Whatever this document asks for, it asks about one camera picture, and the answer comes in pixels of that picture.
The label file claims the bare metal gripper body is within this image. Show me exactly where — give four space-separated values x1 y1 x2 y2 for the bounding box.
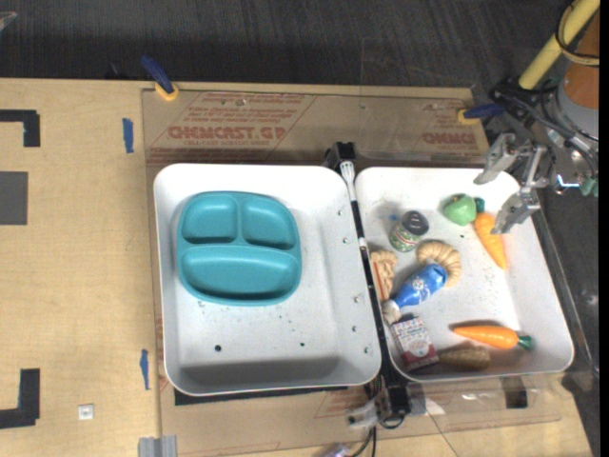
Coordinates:
516 127 599 193

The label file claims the blue bottle with white cap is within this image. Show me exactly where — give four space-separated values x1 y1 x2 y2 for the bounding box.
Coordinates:
381 262 449 326

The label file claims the beige croissant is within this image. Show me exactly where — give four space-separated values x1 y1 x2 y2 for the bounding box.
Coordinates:
415 239 463 290

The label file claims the brown bread loaf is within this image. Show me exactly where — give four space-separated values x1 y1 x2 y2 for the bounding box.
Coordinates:
437 345 492 371

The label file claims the teal divided plate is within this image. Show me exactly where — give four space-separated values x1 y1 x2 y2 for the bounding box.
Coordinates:
176 190 303 308

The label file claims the thin black and white rod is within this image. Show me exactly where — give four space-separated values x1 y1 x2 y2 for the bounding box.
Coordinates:
340 159 399 389

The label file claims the brown cardboard board red print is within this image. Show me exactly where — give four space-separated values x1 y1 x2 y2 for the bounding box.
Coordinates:
141 81 572 448

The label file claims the green can with dark lid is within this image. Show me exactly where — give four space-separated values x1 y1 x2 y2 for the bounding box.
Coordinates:
387 209 430 253

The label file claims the red and white carton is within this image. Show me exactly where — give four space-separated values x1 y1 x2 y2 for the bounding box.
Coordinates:
389 314 441 372

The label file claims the black block with thin wires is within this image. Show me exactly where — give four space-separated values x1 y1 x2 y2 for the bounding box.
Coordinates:
323 141 358 170
380 382 413 419

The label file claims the orange carrot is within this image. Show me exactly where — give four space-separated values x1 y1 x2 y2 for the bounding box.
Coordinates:
451 323 535 352
472 197 509 271

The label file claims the white plastic tray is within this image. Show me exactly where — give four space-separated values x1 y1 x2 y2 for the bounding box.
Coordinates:
152 162 383 398
354 166 576 384

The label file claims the tan pie slice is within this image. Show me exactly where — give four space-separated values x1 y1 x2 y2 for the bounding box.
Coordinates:
368 248 399 304

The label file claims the green apple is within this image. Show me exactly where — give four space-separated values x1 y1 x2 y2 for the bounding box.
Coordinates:
442 192 479 228

